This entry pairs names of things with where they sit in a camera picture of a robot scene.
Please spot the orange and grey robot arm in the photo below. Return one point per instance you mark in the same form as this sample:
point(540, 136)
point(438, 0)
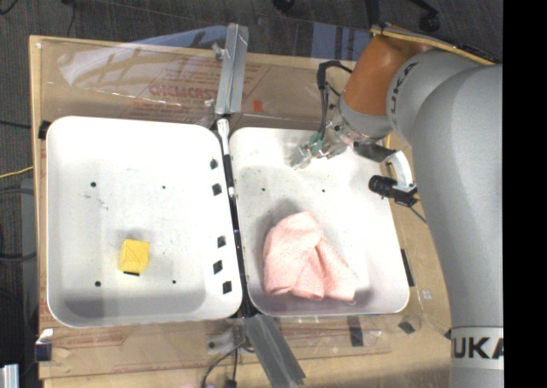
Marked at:
point(453, 130)

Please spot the pink cloth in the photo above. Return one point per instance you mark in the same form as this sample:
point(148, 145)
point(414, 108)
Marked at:
point(299, 258)

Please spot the brown cardboard board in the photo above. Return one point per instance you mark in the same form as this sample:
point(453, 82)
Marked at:
point(141, 83)

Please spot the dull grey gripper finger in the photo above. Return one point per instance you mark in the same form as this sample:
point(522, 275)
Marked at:
point(311, 148)
point(301, 161)

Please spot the white plastic tray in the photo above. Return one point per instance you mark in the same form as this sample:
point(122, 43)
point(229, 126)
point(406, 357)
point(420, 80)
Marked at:
point(342, 224)
point(128, 215)

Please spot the yellow cube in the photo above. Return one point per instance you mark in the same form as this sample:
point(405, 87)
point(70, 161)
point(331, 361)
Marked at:
point(134, 254)

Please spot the black cylinder on white bracket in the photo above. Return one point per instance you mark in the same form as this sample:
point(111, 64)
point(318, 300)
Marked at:
point(384, 185)

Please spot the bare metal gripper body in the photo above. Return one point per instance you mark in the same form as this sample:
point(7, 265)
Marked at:
point(335, 145)

